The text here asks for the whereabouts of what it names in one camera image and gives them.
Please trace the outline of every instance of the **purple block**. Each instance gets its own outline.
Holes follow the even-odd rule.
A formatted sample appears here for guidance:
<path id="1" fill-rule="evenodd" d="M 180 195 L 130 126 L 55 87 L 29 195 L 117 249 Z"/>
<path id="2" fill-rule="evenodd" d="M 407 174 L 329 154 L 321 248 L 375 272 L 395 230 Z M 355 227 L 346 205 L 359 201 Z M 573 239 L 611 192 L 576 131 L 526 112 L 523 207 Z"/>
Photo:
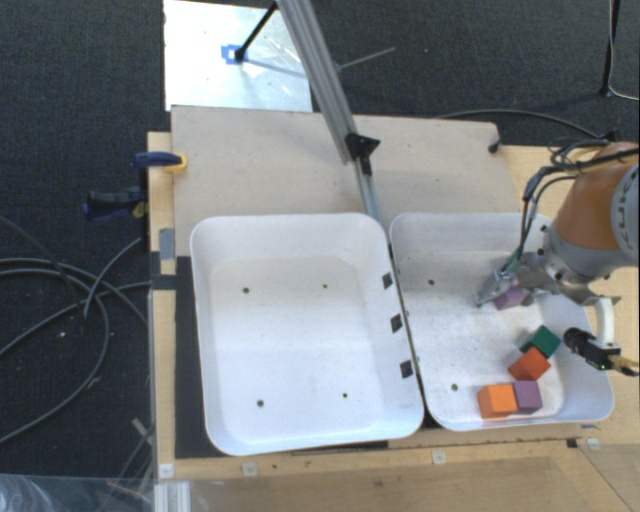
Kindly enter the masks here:
<path id="1" fill-rule="evenodd" d="M 511 287 L 502 295 L 493 299 L 493 303 L 496 305 L 498 311 L 502 311 L 503 309 L 519 306 L 526 297 L 525 292 L 521 288 Z"/>
<path id="2" fill-rule="evenodd" d="M 532 414 L 542 407 L 540 388 L 535 380 L 518 380 L 513 383 L 513 391 L 519 413 Z"/>

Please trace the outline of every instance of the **blue tape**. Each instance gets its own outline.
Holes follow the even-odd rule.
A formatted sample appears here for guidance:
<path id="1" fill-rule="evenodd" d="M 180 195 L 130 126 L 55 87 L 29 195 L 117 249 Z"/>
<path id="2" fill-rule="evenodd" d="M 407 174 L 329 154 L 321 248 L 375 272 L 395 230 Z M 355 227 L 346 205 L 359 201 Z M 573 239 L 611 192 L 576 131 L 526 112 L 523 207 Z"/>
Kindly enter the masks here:
<path id="1" fill-rule="evenodd" d="M 242 62 L 238 62 L 236 60 L 236 50 L 239 50 L 240 48 L 242 48 L 242 46 L 240 45 L 228 44 L 226 46 L 220 47 L 220 53 L 222 54 L 222 58 L 227 64 L 238 66 L 242 64 Z M 244 60 L 247 60 L 248 58 L 249 58 L 249 52 L 247 51 L 244 54 Z"/>

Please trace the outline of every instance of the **yellow clamp pad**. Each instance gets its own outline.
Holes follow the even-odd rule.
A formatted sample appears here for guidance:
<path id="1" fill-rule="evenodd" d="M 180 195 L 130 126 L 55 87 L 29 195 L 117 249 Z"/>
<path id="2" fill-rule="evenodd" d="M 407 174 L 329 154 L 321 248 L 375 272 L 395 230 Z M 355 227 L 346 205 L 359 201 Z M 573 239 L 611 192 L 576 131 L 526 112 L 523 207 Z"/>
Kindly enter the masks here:
<path id="1" fill-rule="evenodd" d="M 174 154 L 176 156 L 179 156 L 182 162 L 176 165 L 167 165 L 163 167 L 164 172 L 182 172 L 187 168 L 187 157 L 185 156 L 185 154 L 184 153 L 174 153 Z"/>

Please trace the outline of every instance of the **toy block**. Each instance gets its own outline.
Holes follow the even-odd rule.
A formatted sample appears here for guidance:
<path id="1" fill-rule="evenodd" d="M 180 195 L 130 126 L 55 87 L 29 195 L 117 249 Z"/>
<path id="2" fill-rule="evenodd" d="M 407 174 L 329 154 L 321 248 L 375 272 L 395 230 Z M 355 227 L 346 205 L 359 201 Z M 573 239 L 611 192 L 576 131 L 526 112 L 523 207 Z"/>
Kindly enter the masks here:
<path id="1" fill-rule="evenodd" d="M 544 357 L 549 359 L 560 346 L 560 338 L 553 334 L 544 325 L 538 327 L 529 339 L 520 347 L 520 352 L 526 352 L 531 347 L 536 347 Z"/>
<path id="2" fill-rule="evenodd" d="M 538 380 L 549 368 L 551 365 L 544 354 L 536 347 L 531 347 L 508 369 L 516 380 Z"/>
<path id="3" fill-rule="evenodd" d="M 478 392 L 480 415 L 484 419 L 503 418 L 518 412 L 512 384 L 492 384 Z"/>
<path id="4" fill-rule="evenodd" d="M 498 311 L 502 311 L 503 309 L 519 306 L 526 298 L 527 295 L 522 288 L 515 288 L 512 286 L 502 295 L 493 299 L 493 303 Z"/>
<path id="5" fill-rule="evenodd" d="M 532 414 L 542 407 L 540 387 L 535 380 L 518 380 L 513 383 L 513 392 L 518 403 L 518 412 Z"/>

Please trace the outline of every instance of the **black connector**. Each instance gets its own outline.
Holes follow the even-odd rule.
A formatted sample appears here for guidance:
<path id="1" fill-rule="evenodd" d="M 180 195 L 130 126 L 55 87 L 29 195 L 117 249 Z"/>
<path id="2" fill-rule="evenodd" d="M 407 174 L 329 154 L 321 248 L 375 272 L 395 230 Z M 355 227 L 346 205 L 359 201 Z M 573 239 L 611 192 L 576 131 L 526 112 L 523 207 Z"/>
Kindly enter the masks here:
<path id="1" fill-rule="evenodd" d="M 620 348 L 604 348 L 593 343 L 595 336 L 587 331 L 572 327 L 567 329 L 562 337 L 564 344 L 571 352 L 584 357 L 585 361 L 597 370 L 612 370 L 611 356 L 620 355 Z"/>

